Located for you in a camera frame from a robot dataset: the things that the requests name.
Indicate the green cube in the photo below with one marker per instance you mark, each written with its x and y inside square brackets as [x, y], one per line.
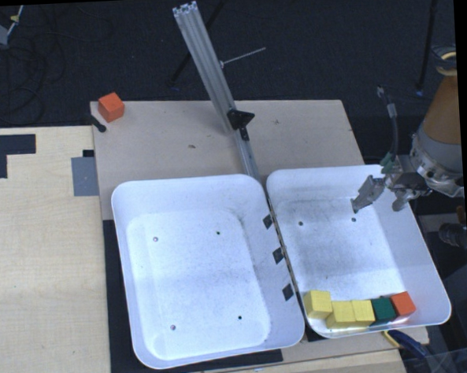
[383, 310]

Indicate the black cylinder on white bracket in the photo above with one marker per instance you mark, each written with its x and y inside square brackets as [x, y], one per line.
[453, 234]

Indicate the orange cube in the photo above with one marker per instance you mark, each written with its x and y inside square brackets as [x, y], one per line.
[403, 304]
[111, 107]

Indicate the pale wood board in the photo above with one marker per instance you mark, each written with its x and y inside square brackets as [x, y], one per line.
[168, 146]

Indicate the yellow cube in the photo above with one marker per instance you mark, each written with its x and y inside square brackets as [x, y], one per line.
[342, 314]
[318, 303]
[363, 311]

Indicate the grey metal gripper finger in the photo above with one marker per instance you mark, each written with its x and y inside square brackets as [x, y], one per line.
[401, 201]
[367, 195]

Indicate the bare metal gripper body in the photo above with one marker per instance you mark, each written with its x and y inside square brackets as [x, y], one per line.
[414, 181]

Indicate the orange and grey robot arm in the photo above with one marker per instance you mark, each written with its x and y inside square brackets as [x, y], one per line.
[443, 110]

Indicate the white plastic tray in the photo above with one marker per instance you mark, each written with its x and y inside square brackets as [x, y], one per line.
[340, 250]
[199, 270]

